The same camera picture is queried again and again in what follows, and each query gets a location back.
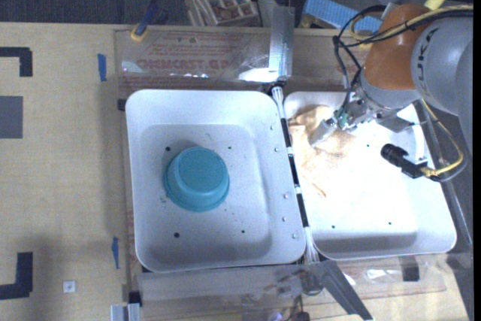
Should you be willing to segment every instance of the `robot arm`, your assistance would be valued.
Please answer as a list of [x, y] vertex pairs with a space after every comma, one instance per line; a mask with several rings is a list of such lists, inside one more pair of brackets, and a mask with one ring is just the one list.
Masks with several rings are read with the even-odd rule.
[[[422, 5], [399, 6], [387, 15], [380, 31], [408, 25], [429, 12], [433, 14]], [[334, 116], [311, 134], [310, 144], [316, 146], [335, 129], [349, 131], [370, 121], [400, 132], [411, 123], [398, 112], [423, 100], [459, 118], [472, 153], [473, 18], [466, 14], [445, 14], [448, 17], [372, 43], [357, 84]], [[385, 158], [397, 154], [392, 149], [385, 153]]]

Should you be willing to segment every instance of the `black cable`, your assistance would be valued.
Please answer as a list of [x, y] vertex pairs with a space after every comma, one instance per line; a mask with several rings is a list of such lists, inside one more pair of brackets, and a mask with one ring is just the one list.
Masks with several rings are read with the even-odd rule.
[[[419, 22], [413, 23], [409, 26], [406, 26], [406, 23], [397, 24], [396, 26], [393, 26], [393, 27], [390, 27], [390, 28], [388, 28], [384, 31], [378, 32], [378, 33], [370, 36], [369, 38], [363, 39], [362, 41], [357, 41], [356, 43], [347, 44], [346, 47], [356, 47], [356, 46], [360, 46], [361, 44], [375, 43], [377, 41], [385, 41], [385, 40], [393, 38], [393, 37], [395, 37], [399, 34], [402, 34], [403, 32], [406, 32], [407, 30], [414, 30], [418, 26], [422, 26], [423, 24], [426, 24], [426, 23], [431, 23], [434, 20], [444, 19], [444, 18], [447, 18], [447, 17], [473, 17], [473, 15], [474, 15], [473, 11], [466, 11], [466, 10], [446, 11], [446, 12], [443, 12], [443, 13], [432, 15], [430, 17], [426, 17], [425, 19], [420, 20]], [[392, 30], [394, 30], [394, 29], [396, 29], [396, 28], [398, 28], [402, 25], [405, 25], [404, 29], [396, 32], [395, 34], [390, 35], [390, 36], [386, 36], [386, 37], [383, 37], [383, 38], [378, 38], [379, 36], [384, 35], [385, 33], [389, 32], [389, 31], [392, 31]]]
[[[429, 119], [431, 120], [431, 123], [433, 123], [434, 127], [442, 125], [441, 121], [433, 120], [432, 115], [429, 115]], [[452, 134], [449, 131], [445, 131], [443, 129], [443, 127], [441, 127], [440, 130], [445, 136], [448, 137], [448, 139], [451, 141], [451, 143], [454, 146], [456, 146], [457, 142], [456, 142], [456, 139], [452, 136]], [[434, 175], [434, 176], [431, 176], [429, 178], [432, 179], [432, 180], [435, 180], [436, 182], [440, 182], [440, 183], [448, 182], [452, 178], [457, 177], [466, 168], [467, 164], [468, 164], [467, 157], [465, 156], [463, 158], [461, 164], [458, 165], [458, 167], [454, 171], [448, 172], [448, 175], [446, 177], [440, 177], [439, 175]]]
[[361, 76], [362, 68], [358, 69], [351, 81], [351, 89], [354, 89], [356, 83], [358, 83], [359, 77]]
[[292, 316], [294, 316], [294, 309], [291, 309], [291, 313], [289, 314], [289, 317], [287, 317], [286, 319], [283, 319], [281, 321], [289, 321], [292, 318]]
[[308, 295], [310, 297], [316, 297], [317, 295], [321, 294], [322, 292], [322, 289], [318, 290], [317, 292], [312, 292], [312, 293], [309, 293], [309, 292], [303, 292], [305, 295]]
[[[344, 62], [343, 60], [341, 59], [340, 55], [339, 55], [339, 46], [341, 46], [346, 52], [347, 54], [349, 55], [349, 57], [354, 61], [354, 64], [356, 65], [356, 67], [360, 70], [362, 67], [361, 65], [359, 64], [357, 58], [352, 54], [352, 52], [349, 50], [349, 45], [345, 44], [342, 40], [341, 40], [341, 36], [342, 34], [344, 33], [344, 31], [346, 31], [348, 25], [356, 18], [356, 17], [359, 17], [359, 16], [364, 16], [366, 14], [373, 14], [373, 13], [376, 13], [376, 12], [383, 12], [384, 10], [386, 9], [386, 6], [384, 5], [373, 5], [373, 6], [370, 6], [370, 7], [367, 7], [365, 8], [364, 10], [358, 12], [356, 15], [354, 15], [353, 17], [351, 17], [345, 24], [344, 26], [340, 29], [339, 31], [339, 34], [335, 35], [333, 38], [332, 38], [332, 41], [334, 43], [334, 56], [337, 60], [337, 63], [339, 64], [340, 66], [340, 69], [341, 71], [343, 72], [343, 75], [345, 77], [345, 80], [346, 80], [346, 83], [345, 83], [345, 87], [346, 87], [346, 97], [344, 98], [344, 101], [343, 101], [343, 104], [341, 105], [341, 108], [343, 110], [346, 109], [346, 106], [347, 104], [349, 103], [349, 96], [351, 94], [351, 91], [352, 91], [352, 88], [353, 88], [353, 85], [355, 84], [355, 82], [352, 82], [350, 83], [349, 81], [349, 75], [347, 74], [347, 69], [346, 69], [346, 66], [344, 65]], [[357, 81], [357, 78], [358, 78], [358, 73], [356, 73], [355, 75], [355, 79]]]

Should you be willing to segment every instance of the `white sink basin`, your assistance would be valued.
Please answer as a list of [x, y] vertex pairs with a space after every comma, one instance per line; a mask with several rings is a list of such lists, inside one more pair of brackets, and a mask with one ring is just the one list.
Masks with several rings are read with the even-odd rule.
[[[151, 271], [294, 262], [305, 239], [274, 101], [260, 92], [141, 90], [126, 104], [135, 249]], [[217, 208], [171, 201], [162, 175], [190, 147], [216, 152], [230, 187]]]
[[[329, 118], [344, 96], [343, 92], [294, 92], [286, 97], [286, 116], [322, 105]], [[412, 105], [402, 116], [419, 122]], [[298, 151], [312, 149], [294, 138], [307, 218], [316, 248], [324, 256], [367, 259], [445, 253], [453, 248], [456, 232], [441, 185], [424, 177], [411, 179], [389, 164], [380, 155], [387, 143], [410, 155], [420, 151], [432, 167], [420, 126], [398, 134], [377, 123], [361, 125], [352, 134], [337, 131], [306, 165]]]

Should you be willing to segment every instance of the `black cord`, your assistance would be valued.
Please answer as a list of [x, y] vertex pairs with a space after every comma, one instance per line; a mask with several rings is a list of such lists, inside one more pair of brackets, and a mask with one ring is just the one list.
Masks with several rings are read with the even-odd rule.
[[[440, 14], [435, 14], [435, 15], [432, 15], [430, 17], [426, 17], [425, 19], [420, 20], [416, 23], [413, 23], [409, 26], [406, 25], [407, 22], [398, 24], [398, 25], [390, 27], [390, 28], [388, 28], [384, 31], [378, 32], [378, 33], [370, 36], [369, 38], [363, 39], [362, 41], [357, 41], [356, 43], [347, 44], [346, 47], [356, 47], [356, 46], [359, 46], [361, 44], [375, 43], [377, 41], [385, 41], [385, 40], [393, 38], [393, 37], [395, 37], [399, 34], [402, 34], [403, 32], [406, 32], [407, 30], [414, 30], [414, 29], [416, 29], [416, 27], [422, 26], [426, 23], [431, 23], [434, 20], [438, 20], [438, 19], [444, 19], [444, 18], [447, 18], [447, 17], [473, 17], [473, 16], [474, 16], [473, 11], [466, 11], [466, 10], [446, 11], [446, 12], [443, 12], [443, 13], [440, 13]], [[387, 36], [387, 37], [379, 38], [379, 36], [384, 35], [385, 33], [389, 32], [389, 31], [392, 31], [392, 30], [394, 30], [394, 29], [396, 29], [396, 28], [398, 28], [402, 25], [404, 25], [404, 28], [399, 30], [395, 34]]]
[[[355, 82], [357, 81], [358, 77], [359, 77], [359, 74], [360, 74], [360, 70], [362, 69], [361, 65], [359, 64], [359, 61], [357, 60], [357, 58], [352, 54], [351, 50], [349, 49], [349, 45], [348, 44], [345, 44], [342, 40], [341, 40], [341, 36], [342, 34], [344, 33], [344, 31], [346, 31], [348, 25], [357, 17], [359, 16], [364, 16], [366, 14], [373, 14], [373, 13], [379, 13], [379, 12], [383, 12], [384, 10], [386, 9], [386, 6], [384, 5], [373, 5], [373, 6], [370, 6], [370, 7], [367, 7], [365, 8], [364, 10], [358, 12], [356, 15], [354, 15], [353, 17], [351, 17], [345, 24], [344, 26], [340, 29], [339, 31], [339, 34], [335, 35], [334, 37], [332, 37], [332, 41], [334, 43], [334, 56], [337, 60], [337, 63], [339, 64], [340, 66], [340, 69], [341, 71], [343, 72], [343, 76], [345, 78], [345, 87], [346, 87], [346, 97], [344, 98], [344, 101], [343, 101], [343, 104], [341, 105], [341, 109], [346, 112], [346, 106], [347, 104], [349, 103], [349, 97], [350, 97], [350, 94], [352, 92], [352, 88], [354, 87], [355, 85]], [[339, 54], [339, 47], [342, 47], [346, 52], [347, 54], [349, 55], [349, 57], [352, 59], [352, 61], [354, 62], [355, 66], [358, 68], [358, 72], [356, 73], [355, 75], [355, 81], [353, 81], [352, 83], [350, 82], [349, 80], [349, 75], [347, 74], [347, 69], [346, 69], [346, 65], [344, 64], [343, 60], [341, 59], [340, 57], [340, 54]]]
[[317, 295], [321, 294], [321, 292], [322, 292], [322, 289], [318, 290], [317, 292], [312, 292], [312, 293], [304, 292], [304, 294], [308, 295], [310, 297], [316, 297]]

